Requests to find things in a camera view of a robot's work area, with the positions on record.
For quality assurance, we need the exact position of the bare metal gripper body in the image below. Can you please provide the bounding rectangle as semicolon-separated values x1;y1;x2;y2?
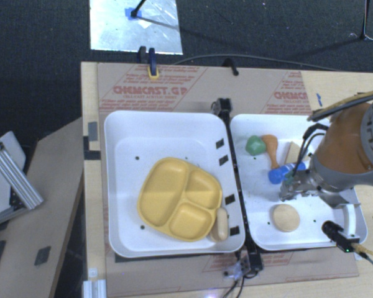
278;167;324;203

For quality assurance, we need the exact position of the blue plastic bottle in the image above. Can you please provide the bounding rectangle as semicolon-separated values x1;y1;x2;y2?
267;161;307;185

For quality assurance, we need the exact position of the beige toy bread slice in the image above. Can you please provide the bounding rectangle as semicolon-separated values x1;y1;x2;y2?
284;140;303;165

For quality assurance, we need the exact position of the round beige toy biscuit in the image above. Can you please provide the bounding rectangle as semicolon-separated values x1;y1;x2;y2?
272;204;301;233

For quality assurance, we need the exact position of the white plastic tray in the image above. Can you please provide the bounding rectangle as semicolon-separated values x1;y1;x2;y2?
104;110;246;258
229;113;368;251

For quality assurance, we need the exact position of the orange toy drumstick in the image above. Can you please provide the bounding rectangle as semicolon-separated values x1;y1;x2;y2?
260;134;281;171

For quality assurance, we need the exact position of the green toy vegetable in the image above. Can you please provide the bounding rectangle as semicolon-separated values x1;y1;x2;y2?
244;135;267;156

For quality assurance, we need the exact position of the thin black rod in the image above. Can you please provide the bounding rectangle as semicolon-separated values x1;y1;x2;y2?
221;109;257;260

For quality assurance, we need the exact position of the beige toy bread roll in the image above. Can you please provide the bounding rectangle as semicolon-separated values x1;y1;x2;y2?
210;207;229;243

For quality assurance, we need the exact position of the brown cardboard board, red print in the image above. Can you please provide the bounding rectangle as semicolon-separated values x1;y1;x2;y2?
96;62;361;298

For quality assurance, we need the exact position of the yellow divided plate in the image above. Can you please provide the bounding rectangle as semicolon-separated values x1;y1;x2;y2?
137;156;224;243

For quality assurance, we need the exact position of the black cylinder on white bracket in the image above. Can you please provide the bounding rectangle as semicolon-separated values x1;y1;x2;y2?
321;202;362;255

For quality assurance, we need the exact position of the black block with wires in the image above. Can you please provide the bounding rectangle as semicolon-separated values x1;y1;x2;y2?
246;249;264;273
211;97;234;116

